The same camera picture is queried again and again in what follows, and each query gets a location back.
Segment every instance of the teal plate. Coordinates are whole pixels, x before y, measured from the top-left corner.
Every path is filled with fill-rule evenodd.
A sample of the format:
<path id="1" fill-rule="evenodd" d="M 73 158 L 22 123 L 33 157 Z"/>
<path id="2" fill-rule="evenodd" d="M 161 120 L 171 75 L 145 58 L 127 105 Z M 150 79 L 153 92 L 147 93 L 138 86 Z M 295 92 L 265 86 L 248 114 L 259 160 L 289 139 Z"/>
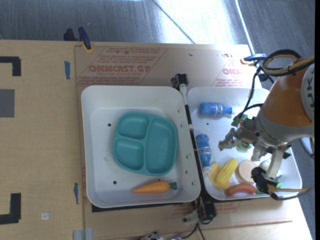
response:
<path id="1" fill-rule="evenodd" d="M 126 170 L 162 176 L 175 164 L 177 145 L 177 129 L 171 121 L 153 114 L 128 112 L 115 127 L 112 154 Z"/>

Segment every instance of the toy carrot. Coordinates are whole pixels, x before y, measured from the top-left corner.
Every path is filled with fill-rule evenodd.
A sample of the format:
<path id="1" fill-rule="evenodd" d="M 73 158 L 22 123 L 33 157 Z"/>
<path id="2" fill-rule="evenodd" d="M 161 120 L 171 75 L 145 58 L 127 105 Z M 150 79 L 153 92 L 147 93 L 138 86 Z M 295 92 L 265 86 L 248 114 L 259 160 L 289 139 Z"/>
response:
<path id="1" fill-rule="evenodd" d="M 173 182 L 169 184 L 164 180 L 158 180 L 155 182 L 151 182 L 142 186 L 139 186 L 132 190 L 133 193 L 164 193 L 167 192 L 169 189 L 176 190 L 177 183 Z"/>

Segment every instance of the gray floor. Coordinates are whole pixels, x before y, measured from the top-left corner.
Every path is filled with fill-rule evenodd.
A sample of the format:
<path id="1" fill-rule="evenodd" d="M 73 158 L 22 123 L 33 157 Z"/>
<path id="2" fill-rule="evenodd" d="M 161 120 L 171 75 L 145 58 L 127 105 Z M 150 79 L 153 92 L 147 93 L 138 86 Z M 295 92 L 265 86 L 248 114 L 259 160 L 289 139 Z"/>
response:
<path id="1" fill-rule="evenodd" d="M 252 53 L 291 49 L 315 54 L 316 0 L 0 0 L 0 38 L 63 40 L 83 26 L 92 41 L 246 44 Z M 271 84 L 263 82 L 269 89 Z M 292 145 L 303 186 L 315 182 L 314 160 Z M 301 206 L 316 239 L 315 189 Z"/>

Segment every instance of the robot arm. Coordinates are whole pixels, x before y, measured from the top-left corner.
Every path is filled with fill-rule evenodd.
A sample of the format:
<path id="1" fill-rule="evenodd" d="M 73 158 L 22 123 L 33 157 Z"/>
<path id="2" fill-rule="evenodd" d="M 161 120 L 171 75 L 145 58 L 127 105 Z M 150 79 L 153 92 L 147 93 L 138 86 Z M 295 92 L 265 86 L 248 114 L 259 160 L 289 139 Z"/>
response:
<path id="1" fill-rule="evenodd" d="M 294 62 L 286 68 L 268 68 L 270 61 L 289 57 Z M 315 64 L 314 56 L 300 58 L 291 50 L 280 50 L 267 57 L 257 73 L 277 76 L 263 104 L 257 104 L 260 110 L 256 117 L 249 119 L 244 113 L 250 107 L 248 101 L 242 113 L 232 122 L 232 128 L 219 142 L 219 149 L 242 145 L 254 146 L 252 161 L 259 161 L 267 153 L 272 154 L 268 170 L 260 167 L 252 170 L 251 175 L 257 188 L 277 199 L 271 190 L 278 182 L 276 174 L 283 159 L 290 156 L 286 150 L 290 143 L 303 137 L 315 137 Z"/>

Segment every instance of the wooden table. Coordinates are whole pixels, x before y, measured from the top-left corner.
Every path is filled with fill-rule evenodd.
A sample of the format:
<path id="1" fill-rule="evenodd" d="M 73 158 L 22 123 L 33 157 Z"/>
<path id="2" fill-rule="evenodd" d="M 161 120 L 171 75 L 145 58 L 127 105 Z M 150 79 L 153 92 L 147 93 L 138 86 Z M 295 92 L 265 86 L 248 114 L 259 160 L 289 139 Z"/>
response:
<path id="1" fill-rule="evenodd" d="M 88 227 L 82 195 L 84 188 L 75 70 L 75 47 L 80 45 L 80 42 L 73 41 L 0 40 L 0 57 L 21 59 L 21 76 L 13 76 L 11 63 L 0 63 L 0 90 L 14 90 L 13 117 L 0 117 L 0 222 L 6 221 L 0 224 L 1 239 L 72 239 L 74 230 Z M 93 43 L 97 47 L 109 45 L 128 44 Z M 199 47 L 136 45 L 182 49 Z M 204 45 L 200 49 L 214 50 L 216 47 Z M 66 77 L 65 62 L 70 63 L 69 77 Z M 14 214 L 19 204 L 19 194 L 20 218 Z M 17 203 L 11 203 L 14 198 L 18 199 Z M 266 200 L 259 203 L 265 206 L 260 205 L 261 211 L 257 212 L 268 213 L 271 202 Z M 261 215 L 261 221 L 256 225 L 239 224 L 214 229 L 206 225 L 202 227 L 202 232 L 207 240 L 311 239 L 297 198 L 272 209 L 274 213 L 278 210 L 282 213 L 290 211 L 288 218 L 291 219 L 288 222 L 265 224 Z M 214 222 L 219 224 L 219 220 L 217 216 Z M 145 225 L 146 233 L 159 228 L 154 224 Z M 165 239 L 181 232 L 180 225 L 177 224 L 176 228 L 176 232 L 164 231 Z M 119 227 L 118 237 L 106 238 L 139 238 L 138 234 L 133 232 L 130 235 L 123 230 Z M 190 239 L 201 239 L 201 235 L 196 232 Z"/>

